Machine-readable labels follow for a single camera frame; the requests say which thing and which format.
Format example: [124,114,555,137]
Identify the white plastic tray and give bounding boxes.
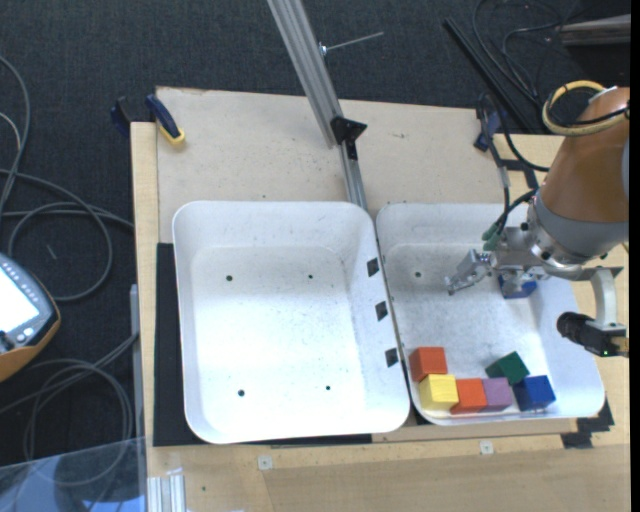
[172,199,412,446]
[374,201,607,428]

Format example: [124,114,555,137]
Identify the black cylinder on white bracket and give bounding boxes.
[556,266,629,359]

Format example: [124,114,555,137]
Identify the brown cardboard board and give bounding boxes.
[154,85,579,445]

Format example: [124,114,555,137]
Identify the blue cube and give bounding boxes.
[498,276,539,300]
[512,374,558,413]

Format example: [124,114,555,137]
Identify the orange cube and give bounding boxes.
[449,378,489,416]
[408,346,449,384]

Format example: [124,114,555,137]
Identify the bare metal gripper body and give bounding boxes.
[490,224,584,282]

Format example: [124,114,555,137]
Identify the green cube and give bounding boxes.
[484,350,531,386]

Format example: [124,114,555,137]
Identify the yellow cube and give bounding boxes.
[418,373,460,414]

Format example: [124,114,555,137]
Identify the purple cube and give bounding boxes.
[481,377,516,413]

